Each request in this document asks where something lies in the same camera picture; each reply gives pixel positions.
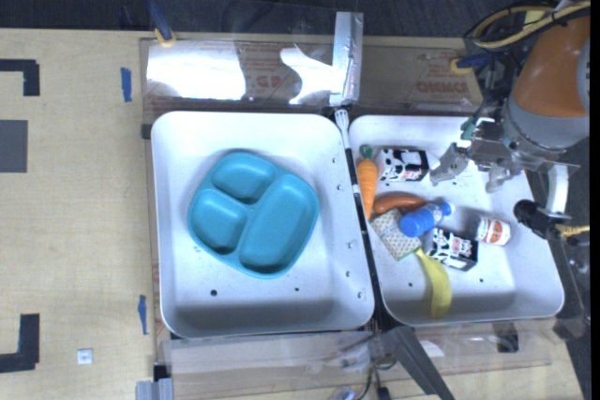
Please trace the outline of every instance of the brown sausage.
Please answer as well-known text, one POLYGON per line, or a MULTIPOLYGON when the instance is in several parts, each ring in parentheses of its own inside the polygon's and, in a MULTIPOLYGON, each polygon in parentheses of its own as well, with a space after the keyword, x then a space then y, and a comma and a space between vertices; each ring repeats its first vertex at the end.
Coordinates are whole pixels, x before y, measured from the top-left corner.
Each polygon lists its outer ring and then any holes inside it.
POLYGON ((420 197, 409 194, 386 195, 375 199, 373 203, 373 214, 381 215, 394 208, 415 210, 427 202, 420 197))

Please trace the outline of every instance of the beige tabletop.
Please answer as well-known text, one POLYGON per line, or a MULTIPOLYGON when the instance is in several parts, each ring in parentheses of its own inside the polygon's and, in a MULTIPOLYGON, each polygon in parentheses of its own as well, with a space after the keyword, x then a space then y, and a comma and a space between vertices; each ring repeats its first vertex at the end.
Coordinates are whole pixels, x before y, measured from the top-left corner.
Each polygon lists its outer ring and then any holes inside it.
MULTIPOLYGON (((140 39, 148 33, 0 32, 0 58, 35 59, 41 91, 23 96, 23 75, 0 72, 0 119, 28 123, 27 172, 0 173, 0 352, 17 351, 21 314, 40 317, 39 363, 0 374, 0 398, 134 398, 136 382, 152 377, 156 358, 140 133, 140 39), (130 102, 121 89, 122 67, 133 80, 130 102), (93 361, 78 364, 85 348, 93 361)), ((389 38, 380 44, 395 45, 389 38)), ((550 342, 546 352, 541 366, 444 380, 457 398, 581 398, 564 344, 550 342)), ((412 380, 390 383, 390 390, 397 398, 421 393, 412 380)))

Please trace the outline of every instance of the gray square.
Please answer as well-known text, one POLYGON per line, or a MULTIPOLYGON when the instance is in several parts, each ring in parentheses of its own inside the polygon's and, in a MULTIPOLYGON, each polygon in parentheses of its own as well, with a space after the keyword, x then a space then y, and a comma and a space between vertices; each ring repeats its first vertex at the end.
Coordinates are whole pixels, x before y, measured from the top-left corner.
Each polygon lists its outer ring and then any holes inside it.
POLYGON ((27 172, 26 120, 0 120, 0 172, 27 172))

